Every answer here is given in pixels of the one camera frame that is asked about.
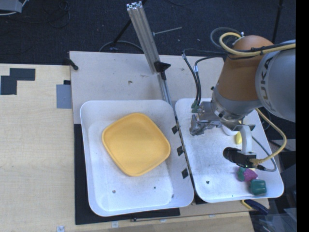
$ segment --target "white tray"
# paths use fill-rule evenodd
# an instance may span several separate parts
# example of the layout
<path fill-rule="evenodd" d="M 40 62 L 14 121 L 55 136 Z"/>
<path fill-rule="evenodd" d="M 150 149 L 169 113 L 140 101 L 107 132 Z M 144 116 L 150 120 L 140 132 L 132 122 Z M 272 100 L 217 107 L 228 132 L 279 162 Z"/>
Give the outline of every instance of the white tray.
<path fill-rule="evenodd" d="M 171 145 L 167 160 L 150 172 L 131 177 L 124 174 L 107 153 L 101 140 L 103 130 L 118 119 L 135 112 L 146 114 L 164 133 Z M 99 216 L 177 208 L 194 198 L 184 154 L 178 156 L 181 140 L 174 134 L 172 107 L 162 100 L 87 101 L 80 110 L 84 140 L 88 197 Z"/>
<path fill-rule="evenodd" d="M 177 118 L 181 127 L 183 142 L 190 164 L 195 189 L 198 196 L 209 203 L 225 202 L 244 199 L 277 198 L 282 195 L 284 185 L 279 170 L 265 172 L 255 170 L 258 179 L 265 180 L 267 192 L 263 195 L 253 195 L 248 182 L 237 179 L 237 169 L 232 163 L 223 157 L 226 147 L 241 149 L 242 144 L 237 145 L 233 136 L 227 136 L 222 128 L 205 130 L 203 135 L 192 136 L 191 127 L 191 104 L 194 99 L 180 99 L 176 102 Z M 271 154 L 263 126 L 256 111 L 251 112 L 244 119 L 245 124 L 255 124 L 252 135 Z M 253 140 L 253 151 L 258 159 L 265 158 L 267 154 Z M 262 164 L 266 168 L 273 169 L 273 163 L 268 160 Z"/>

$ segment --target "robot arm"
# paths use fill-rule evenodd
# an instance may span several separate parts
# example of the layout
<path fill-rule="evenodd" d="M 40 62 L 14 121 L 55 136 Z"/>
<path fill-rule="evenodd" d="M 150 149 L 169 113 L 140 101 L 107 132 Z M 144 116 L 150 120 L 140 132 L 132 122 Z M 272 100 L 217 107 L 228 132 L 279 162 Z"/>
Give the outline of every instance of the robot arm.
<path fill-rule="evenodd" d="M 235 155 L 244 160 L 230 158 L 235 149 L 226 149 L 224 157 L 252 167 L 250 159 L 255 155 L 251 153 L 250 131 L 255 125 L 242 124 L 245 116 L 263 106 L 275 116 L 295 122 L 295 40 L 273 45 L 260 36 L 239 35 L 233 49 L 222 41 L 220 44 L 228 58 L 213 87 L 211 101 L 201 102 L 196 114 L 192 114 L 190 133 L 200 135 L 222 125 L 240 131 L 242 155 Z"/>

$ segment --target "wooden table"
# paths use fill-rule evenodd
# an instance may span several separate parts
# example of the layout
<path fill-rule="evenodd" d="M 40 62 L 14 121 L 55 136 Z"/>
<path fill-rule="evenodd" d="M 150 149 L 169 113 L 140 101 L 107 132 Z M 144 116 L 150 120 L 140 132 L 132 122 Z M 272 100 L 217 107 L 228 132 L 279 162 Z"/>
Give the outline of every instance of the wooden table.
<path fill-rule="evenodd" d="M 75 225 L 73 112 L 56 98 L 70 67 L 0 64 L 0 75 L 10 68 L 35 69 L 35 81 L 18 80 L 16 95 L 0 95 L 1 231 L 254 231 L 239 201 L 193 203 L 179 217 Z"/>

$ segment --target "gray metal device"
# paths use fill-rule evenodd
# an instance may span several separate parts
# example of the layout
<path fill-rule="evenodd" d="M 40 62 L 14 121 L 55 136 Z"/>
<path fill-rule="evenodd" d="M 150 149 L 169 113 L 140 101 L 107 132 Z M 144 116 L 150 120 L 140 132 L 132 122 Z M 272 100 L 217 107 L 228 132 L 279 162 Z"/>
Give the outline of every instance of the gray metal device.
<path fill-rule="evenodd" d="M 158 74 L 158 81 L 161 86 L 163 99 L 172 105 L 168 85 L 166 83 L 166 78 L 164 77 L 164 67 L 160 71 L 160 67 L 165 66 L 165 69 L 167 69 L 169 65 L 161 63 L 160 61 L 160 56 L 155 45 L 153 33 L 150 30 L 142 2 L 129 3 L 126 5 L 126 8 L 150 69 L 153 74 Z"/>

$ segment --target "yellow plate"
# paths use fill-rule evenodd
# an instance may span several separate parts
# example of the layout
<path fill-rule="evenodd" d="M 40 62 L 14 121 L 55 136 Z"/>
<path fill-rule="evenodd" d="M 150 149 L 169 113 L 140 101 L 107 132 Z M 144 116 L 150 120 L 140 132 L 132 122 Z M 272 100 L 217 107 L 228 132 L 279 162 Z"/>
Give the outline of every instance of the yellow plate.
<path fill-rule="evenodd" d="M 109 125 L 102 142 L 116 165 L 129 176 L 140 176 L 164 162 L 170 144 L 145 114 L 132 113 Z"/>

